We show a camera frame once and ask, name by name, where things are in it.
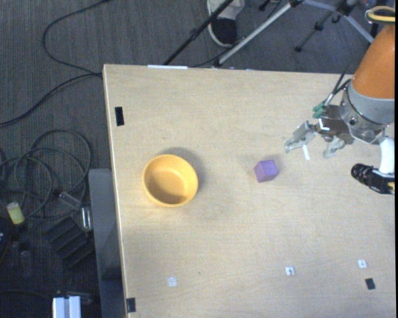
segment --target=purple cube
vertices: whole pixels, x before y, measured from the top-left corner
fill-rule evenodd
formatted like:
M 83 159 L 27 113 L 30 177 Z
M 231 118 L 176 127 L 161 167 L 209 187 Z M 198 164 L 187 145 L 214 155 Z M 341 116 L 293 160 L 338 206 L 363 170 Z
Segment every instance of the purple cube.
M 279 170 L 277 169 L 274 160 L 263 160 L 259 162 L 253 170 L 255 171 L 255 175 L 260 183 L 273 180 L 276 178 L 277 174 L 279 174 Z

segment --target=table top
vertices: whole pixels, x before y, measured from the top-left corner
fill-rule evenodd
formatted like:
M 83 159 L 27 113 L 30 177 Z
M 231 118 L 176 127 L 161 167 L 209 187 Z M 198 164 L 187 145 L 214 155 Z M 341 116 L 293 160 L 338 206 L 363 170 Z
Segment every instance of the table top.
M 338 74 L 107 64 L 103 78 L 130 317 L 396 317 L 395 197 L 350 174 L 378 167 L 379 147 L 327 160 L 317 136 L 285 153 Z M 198 174 L 181 207 L 143 190 L 166 153 Z M 263 160 L 274 180 L 257 181 Z

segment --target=cube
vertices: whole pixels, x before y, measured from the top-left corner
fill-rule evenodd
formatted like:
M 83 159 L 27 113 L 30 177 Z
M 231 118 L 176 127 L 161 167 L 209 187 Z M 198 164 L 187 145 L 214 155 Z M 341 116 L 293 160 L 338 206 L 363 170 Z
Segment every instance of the cube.
M 260 161 L 253 168 L 255 175 L 257 176 L 258 182 L 268 182 L 273 180 L 279 174 L 279 170 L 274 163 L 274 160 L 263 160 Z

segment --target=gray carpet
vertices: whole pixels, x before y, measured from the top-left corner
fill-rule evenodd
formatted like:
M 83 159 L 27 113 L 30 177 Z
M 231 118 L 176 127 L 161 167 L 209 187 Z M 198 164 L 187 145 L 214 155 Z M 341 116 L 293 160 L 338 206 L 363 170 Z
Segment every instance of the gray carpet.
M 70 65 L 53 60 L 42 43 L 47 26 L 100 1 L 0 0 L 0 123 L 10 121 L 0 125 L 0 214 L 6 215 L 3 204 L 19 201 L 28 215 L 52 192 L 38 212 L 42 220 L 35 220 L 34 215 L 28 220 L 29 230 L 21 233 L 32 252 L 33 274 L 24 278 L 10 252 L 2 262 L 0 317 L 48 317 L 55 296 L 67 291 L 98 294 L 94 254 L 68 269 L 43 235 L 68 213 L 80 222 L 79 212 L 61 204 L 57 195 L 71 191 L 88 205 L 86 183 L 74 186 L 88 168 L 110 167 L 103 82 L 97 74 L 107 63 L 164 63 L 191 30 L 208 18 L 206 0 L 111 0 L 48 30 L 45 44 L 49 53 Z M 337 0 L 314 1 L 332 5 Z M 259 11 L 261 0 L 246 3 L 237 20 L 240 36 L 265 22 L 275 6 Z M 358 4 L 352 17 L 370 31 L 365 10 L 366 6 Z M 325 13 L 305 4 L 290 9 L 222 68 L 340 74 L 348 67 L 348 73 L 353 73 L 368 42 L 344 18 L 327 22 L 302 52 L 294 51 Z M 197 66 L 209 61 L 200 67 L 210 67 L 222 52 L 205 30 L 170 64 Z M 42 134 L 40 142 L 34 142 Z M 90 163 L 89 151 L 78 134 L 89 143 Z M 34 153 L 35 159 L 21 158 L 33 144 L 41 148 Z M 22 162 L 15 180 L 11 171 L 18 158 Z M 98 302 L 83 306 L 83 317 L 100 316 Z

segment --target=silver metal pole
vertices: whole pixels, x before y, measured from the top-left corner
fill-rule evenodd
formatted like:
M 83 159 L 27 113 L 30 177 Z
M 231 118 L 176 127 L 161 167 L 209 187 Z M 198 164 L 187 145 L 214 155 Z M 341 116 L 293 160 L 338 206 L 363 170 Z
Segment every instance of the silver metal pole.
M 229 50 L 227 53 L 225 53 L 219 60 L 219 64 L 223 64 L 227 59 L 235 54 L 238 50 L 240 50 L 242 47 L 244 47 L 249 41 L 251 41 L 253 38 L 255 38 L 259 33 L 261 33 L 265 28 L 267 28 L 269 25 L 271 25 L 274 21 L 276 21 L 279 17 L 281 17 L 283 14 L 285 14 L 291 7 L 290 3 L 287 3 L 285 6 L 283 6 L 281 9 L 279 9 L 271 18 L 269 18 L 267 21 L 265 21 L 261 26 L 256 28 L 251 34 L 246 36 L 241 42 L 236 44 L 231 50 Z

